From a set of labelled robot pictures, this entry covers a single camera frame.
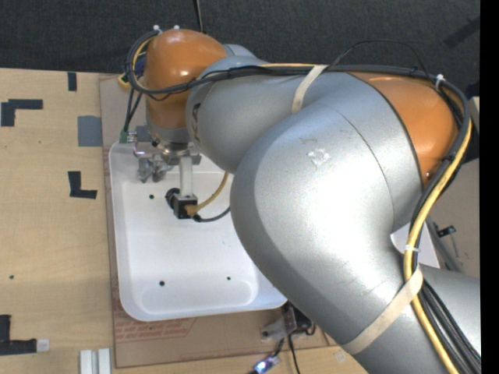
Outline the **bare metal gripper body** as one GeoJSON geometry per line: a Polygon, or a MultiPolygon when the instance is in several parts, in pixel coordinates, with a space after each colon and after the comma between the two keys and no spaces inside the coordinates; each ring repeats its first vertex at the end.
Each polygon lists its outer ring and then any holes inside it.
{"type": "Polygon", "coordinates": [[[141,162],[147,162],[153,166],[176,166],[184,157],[192,160],[193,165],[201,162],[201,155],[195,150],[190,149],[187,144],[160,143],[154,139],[147,142],[135,142],[133,154],[141,162]]]}

